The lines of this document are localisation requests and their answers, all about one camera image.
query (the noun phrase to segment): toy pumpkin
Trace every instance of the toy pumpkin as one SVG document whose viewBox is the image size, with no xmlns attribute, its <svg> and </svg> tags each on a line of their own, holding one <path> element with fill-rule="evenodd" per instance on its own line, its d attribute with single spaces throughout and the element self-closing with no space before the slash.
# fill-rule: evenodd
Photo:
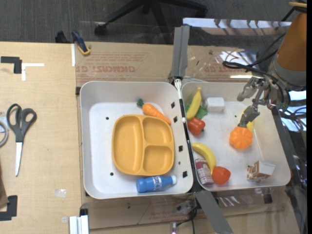
<svg viewBox="0 0 312 234">
<path fill-rule="evenodd" d="M 253 134 L 246 127 L 235 127 L 230 133 L 230 144 L 236 149 L 246 149 L 253 142 Z"/>
</svg>

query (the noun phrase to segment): wooden tabletop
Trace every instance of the wooden tabletop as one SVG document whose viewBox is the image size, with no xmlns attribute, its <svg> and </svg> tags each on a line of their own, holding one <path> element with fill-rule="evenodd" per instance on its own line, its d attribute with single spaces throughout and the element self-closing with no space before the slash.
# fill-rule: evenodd
<svg viewBox="0 0 312 234">
<path fill-rule="evenodd" d="M 0 56 L 19 57 L 27 67 L 26 80 L 13 73 L 13 64 L 0 63 L 0 117 L 13 103 L 32 108 L 37 121 L 23 145 L 15 177 L 15 135 L 9 131 L 0 148 L 1 177 L 6 194 L 18 196 L 17 216 L 0 221 L 1 234 L 67 234 L 67 217 L 79 216 L 82 201 L 76 69 L 72 45 L 0 42 Z M 282 209 L 226 216 L 234 233 L 300 233 L 289 199 Z M 90 233 L 169 233 L 170 223 L 90 230 Z M 196 233 L 213 233 L 207 219 L 195 220 Z M 179 233 L 192 233 L 191 222 Z"/>
</svg>

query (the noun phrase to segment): carrot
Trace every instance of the carrot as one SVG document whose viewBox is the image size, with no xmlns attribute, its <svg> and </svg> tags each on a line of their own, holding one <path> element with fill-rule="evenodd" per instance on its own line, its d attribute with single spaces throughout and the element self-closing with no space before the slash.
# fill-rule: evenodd
<svg viewBox="0 0 312 234">
<path fill-rule="evenodd" d="M 138 106 L 142 107 L 143 113 L 148 116 L 154 116 L 158 117 L 160 119 L 163 119 L 165 122 L 167 122 L 169 125 L 171 125 L 171 121 L 165 117 L 156 107 L 154 107 L 152 104 L 144 104 L 142 99 L 139 99 L 136 103 Z"/>
</svg>

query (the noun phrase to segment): white tray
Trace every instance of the white tray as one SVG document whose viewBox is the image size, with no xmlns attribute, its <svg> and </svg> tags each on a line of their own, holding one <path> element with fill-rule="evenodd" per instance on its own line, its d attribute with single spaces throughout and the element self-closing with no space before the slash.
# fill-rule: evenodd
<svg viewBox="0 0 312 234">
<path fill-rule="evenodd" d="M 253 143 L 245 150 L 238 151 L 229 144 L 230 132 L 240 121 L 244 109 L 251 105 L 252 99 L 237 101 L 245 83 L 188 82 L 182 87 L 185 106 L 200 86 L 202 98 L 223 97 L 223 112 L 208 112 L 202 119 L 206 123 L 204 132 L 199 136 L 189 133 L 191 143 L 201 142 L 207 145 L 216 157 L 216 165 L 230 170 L 231 177 L 224 185 L 203 186 L 209 191 L 226 191 L 258 187 L 286 185 L 291 178 L 290 169 L 276 129 L 272 112 L 266 106 L 259 106 L 260 115 L 253 124 Z M 194 152 L 194 159 L 201 155 Z M 247 168 L 262 160 L 274 164 L 272 176 L 257 183 L 247 180 Z"/>
<path fill-rule="evenodd" d="M 123 174 L 115 167 L 112 159 L 114 123 L 123 115 L 142 115 L 142 109 L 136 104 L 139 98 L 145 103 L 153 104 L 172 122 L 175 161 L 172 169 L 164 176 L 176 175 L 177 183 L 160 192 L 139 194 L 136 180 L 141 176 Z M 176 195 L 191 189 L 192 169 L 181 120 L 179 98 L 174 86 L 165 82 L 91 81 L 81 88 L 80 104 L 83 180 L 85 190 L 91 197 L 109 199 Z"/>
</svg>

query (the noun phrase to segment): blue bottle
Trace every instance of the blue bottle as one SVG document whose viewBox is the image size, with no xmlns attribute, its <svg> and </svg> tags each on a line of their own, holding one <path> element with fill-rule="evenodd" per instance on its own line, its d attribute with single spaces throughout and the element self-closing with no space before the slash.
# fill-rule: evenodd
<svg viewBox="0 0 312 234">
<path fill-rule="evenodd" d="M 136 189 L 138 193 L 158 191 L 165 188 L 167 185 L 176 184 L 176 176 L 170 177 L 153 176 L 147 178 L 139 178 L 136 181 Z"/>
</svg>

